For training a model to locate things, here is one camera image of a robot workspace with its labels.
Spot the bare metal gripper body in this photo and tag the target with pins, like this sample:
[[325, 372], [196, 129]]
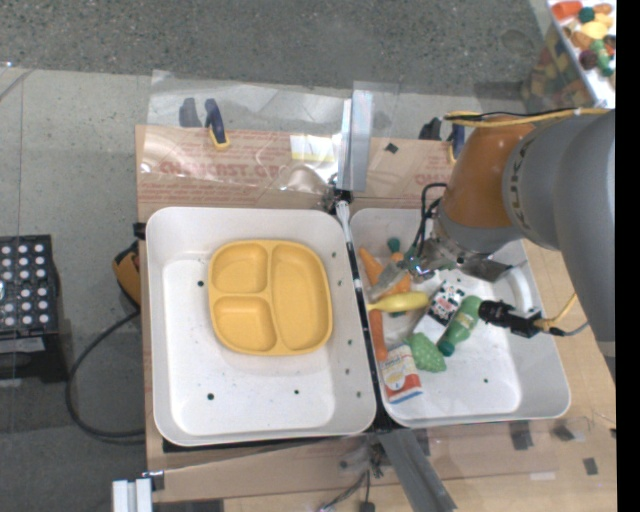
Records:
[[450, 256]]

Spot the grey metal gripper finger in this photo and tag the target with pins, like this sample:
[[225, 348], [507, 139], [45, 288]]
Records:
[[386, 281]]

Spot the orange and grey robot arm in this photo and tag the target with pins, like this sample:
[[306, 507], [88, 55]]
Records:
[[560, 190]]

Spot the orange carrot with green top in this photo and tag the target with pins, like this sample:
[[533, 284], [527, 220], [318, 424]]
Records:
[[404, 287]]

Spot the short orange carrot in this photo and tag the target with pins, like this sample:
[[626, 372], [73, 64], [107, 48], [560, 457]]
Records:
[[371, 266]]

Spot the yellow banana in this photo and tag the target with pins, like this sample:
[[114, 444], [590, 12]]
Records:
[[400, 302]]

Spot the thin black and white rod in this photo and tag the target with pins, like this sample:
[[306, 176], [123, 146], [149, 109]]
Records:
[[358, 285]]

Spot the black and white carton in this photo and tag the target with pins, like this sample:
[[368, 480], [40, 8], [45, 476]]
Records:
[[444, 306]]

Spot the long orange carrot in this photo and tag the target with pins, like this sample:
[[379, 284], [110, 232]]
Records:
[[378, 335]]

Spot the green plastic bottle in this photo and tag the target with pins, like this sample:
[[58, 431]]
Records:
[[460, 325]]

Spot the yellow divided plate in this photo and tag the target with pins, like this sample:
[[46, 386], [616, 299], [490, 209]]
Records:
[[295, 295]]

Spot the orange and white packet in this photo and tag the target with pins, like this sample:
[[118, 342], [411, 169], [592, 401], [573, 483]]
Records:
[[400, 375]]

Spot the white plastic tray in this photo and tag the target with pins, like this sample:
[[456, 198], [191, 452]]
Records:
[[480, 385], [260, 395]]

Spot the brown cardboard board red print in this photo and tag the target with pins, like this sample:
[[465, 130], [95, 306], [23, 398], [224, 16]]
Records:
[[210, 185]]

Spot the black cylinder on white bracket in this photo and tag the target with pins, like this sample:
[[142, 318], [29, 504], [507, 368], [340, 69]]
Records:
[[505, 314]]

